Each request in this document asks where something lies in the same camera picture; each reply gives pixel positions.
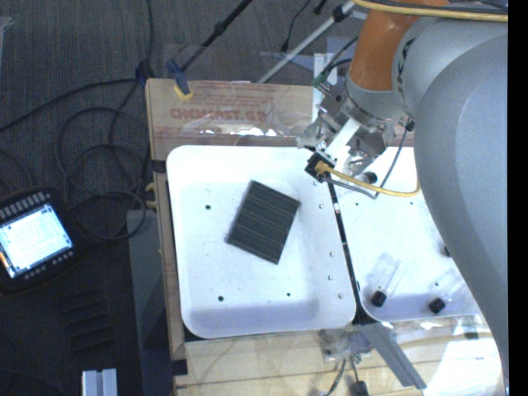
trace screen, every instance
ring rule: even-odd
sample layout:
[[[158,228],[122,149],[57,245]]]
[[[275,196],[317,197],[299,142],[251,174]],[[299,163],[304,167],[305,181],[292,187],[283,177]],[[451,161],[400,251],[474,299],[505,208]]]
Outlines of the screen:
[[[11,278],[72,247],[50,204],[0,224],[0,261]]]

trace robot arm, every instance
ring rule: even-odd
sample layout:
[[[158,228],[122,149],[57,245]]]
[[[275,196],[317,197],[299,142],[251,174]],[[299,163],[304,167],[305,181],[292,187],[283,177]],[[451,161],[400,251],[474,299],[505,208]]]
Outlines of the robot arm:
[[[316,150],[307,167],[315,177],[315,164],[333,167],[343,146],[344,173],[359,177],[394,140],[394,126],[414,122],[424,198],[492,331],[508,388],[508,29],[504,18],[486,20],[370,11],[347,75],[323,87],[318,119],[299,143]]]

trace black control device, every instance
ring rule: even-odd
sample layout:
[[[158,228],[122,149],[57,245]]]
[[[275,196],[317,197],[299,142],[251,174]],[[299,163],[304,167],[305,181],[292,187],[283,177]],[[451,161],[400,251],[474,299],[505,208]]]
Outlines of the black control device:
[[[88,241],[53,187],[0,200],[0,293],[42,285],[86,255]]]

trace white tray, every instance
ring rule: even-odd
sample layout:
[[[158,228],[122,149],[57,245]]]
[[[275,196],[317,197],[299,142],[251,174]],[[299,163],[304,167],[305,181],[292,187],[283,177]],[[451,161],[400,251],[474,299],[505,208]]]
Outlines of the white tray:
[[[298,148],[186,145],[167,158],[185,325],[203,338],[342,328],[354,317],[326,184]],[[300,201],[278,265],[225,242],[251,180]]]
[[[387,148],[366,169],[377,174],[376,185],[385,177],[396,150]],[[415,189],[413,148],[403,148],[384,187],[400,191]],[[337,196],[352,265],[360,283],[361,304],[372,317],[394,322],[480,314],[454,260],[444,255],[444,243],[421,192],[412,198],[379,195],[372,200],[339,187]],[[388,260],[400,260],[403,274],[393,294],[378,308],[370,302],[370,297],[387,271]],[[428,308],[436,297],[451,299],[438,314]]]

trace gray carpet floor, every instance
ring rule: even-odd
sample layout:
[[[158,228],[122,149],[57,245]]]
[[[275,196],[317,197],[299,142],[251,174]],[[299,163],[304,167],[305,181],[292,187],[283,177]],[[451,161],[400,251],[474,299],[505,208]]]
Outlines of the gray carpet floor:
[[[204,42],[241,1],[0,0],[0,17],[12,19],[4,31],[0,71],[0,197],[30,185],[51,185],[67,191],[69,203],[76,205],[87,195],[64,181],[64,169],[91,189],[129,189],[140,174],[130,153],[142,159],[148,147],[144,90],[132,81],[138,62],[149,55],[155,75],[167,77],[167,58],[183,63],[193,49],[189,46]],[[316,16],[319,1],[312,0],[298,16],[290,48],[346,0],[329,0]],[[255,0],[214,42],[216,49],[188,70],[190,78],[257,80],[277,60],[260,57],[253,64],[252,56],[280,52],[305,2]],[[354,28],[346,20],[328,34],[349,36]],[[303,54],[326,51],[328,34]],[[225,63],[235,69],[203,70],[215,51],[228,55]],[[292,69],[289,80],[309,83],[309,71]],[[271,82],[288,78],[287,72],[281,75]],[[130,81],[86,87],[120,79]],[[108,108],[117,107],[123,113],[114,117]],[[110,133],[111,142],[127,151],[90,149],[110,142]],[[147,174],[141,183],[148,181]],[[120,229],[131,204],[125,196],[98,198],[75,212],[87,229],[108,236]],[[64,298],[87,291],[101,296],[111,335],[104,345],[75,351],[60,306]],[[2,396],[77,395],[81,372],[104,368],[117,369],[119,395],[139,395],[138,354],[127,239],[100,246],[66,276],[37,291],[0,299]],[[3,374],[5,369],[20,374]]]

